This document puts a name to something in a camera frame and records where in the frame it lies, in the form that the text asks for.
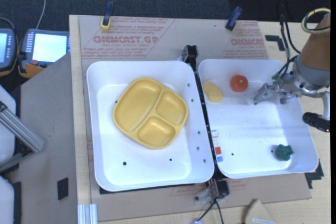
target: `yellow plate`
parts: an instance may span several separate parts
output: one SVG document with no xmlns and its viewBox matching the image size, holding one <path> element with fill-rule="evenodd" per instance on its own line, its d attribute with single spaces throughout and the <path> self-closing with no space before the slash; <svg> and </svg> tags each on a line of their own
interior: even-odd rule
<svg viewBox="0 0 336 224">
<path fill-rule="evenodd" d="M 157 150 L 174 141 L 187 116 L 183 98 L 150 78 L 133 81 L 113 109 L 113 120 L 120 131 Z"/>
</svg>

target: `robotic arm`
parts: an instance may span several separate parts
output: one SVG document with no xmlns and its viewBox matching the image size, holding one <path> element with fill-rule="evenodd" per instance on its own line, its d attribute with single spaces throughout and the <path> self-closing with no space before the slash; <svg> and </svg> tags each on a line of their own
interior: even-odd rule
<svg viewBox="0 0 336 224">
<path fill-rule="evenodd" d="M 315 29 L 307 28 L 307 19 L 315 13 L 327 13 Z M 302 29 L 310 33 L 302 52 L 290 58 L 287 46 L 287 63 L 272 79 L 272 84 L 265 83 L 254 97 L 254 103 L 265 101 L 274 94 L 281 96 L 280 103 L 285 104 L 293 97 L 306 95 L 321 98 L 323 115 L 307 112 L 303 121 L 324 132 L 330 132 L 330 92 L 318 92 L 330 86 L 330 10 L 320 8 L 309 12 L 302 20 Z M 293 63 L 292 70 L 287 72 Z"/>
</svg>

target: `red round object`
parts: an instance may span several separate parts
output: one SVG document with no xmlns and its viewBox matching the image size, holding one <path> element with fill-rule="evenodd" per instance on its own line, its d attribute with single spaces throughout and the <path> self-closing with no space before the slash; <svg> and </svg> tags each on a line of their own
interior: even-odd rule
<svg viewBox="0 0 336 224">
<path fill-rule="evenodd" d="M 248 80 L 246 77 L 242 75 L 234 75 L 230 79 L 230 87 L 235 92 L 243 92 L 246 91 L 248 87 Z"/>
</svg>

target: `yellow sponge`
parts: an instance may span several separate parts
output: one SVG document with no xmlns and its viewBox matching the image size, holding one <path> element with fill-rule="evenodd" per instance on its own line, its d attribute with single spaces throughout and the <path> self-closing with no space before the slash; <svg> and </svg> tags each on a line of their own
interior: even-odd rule
<svg viewBox="0 0 336 224">
<path fill-rule="evenodd" d="M 219 103 L 223 99 L 222 90 L 212 82 L 203 85 L 203 90 L 211 102 Z"/>
</svg>

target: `lit screen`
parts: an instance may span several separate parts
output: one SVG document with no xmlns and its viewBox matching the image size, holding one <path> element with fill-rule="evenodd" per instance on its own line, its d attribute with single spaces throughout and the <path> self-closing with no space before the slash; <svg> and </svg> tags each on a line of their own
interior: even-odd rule
<svg viewBox="0 0 336 224">
<path fill-rule="evenodd" d="M 33 60 L 56 62 L 67 53 L 67 37 L 36 34 Z"/>
<path fill-rule="evenodd" d="M 0 33 L 0 62 L 5 61 L 7 34 Z"/>
</svg>

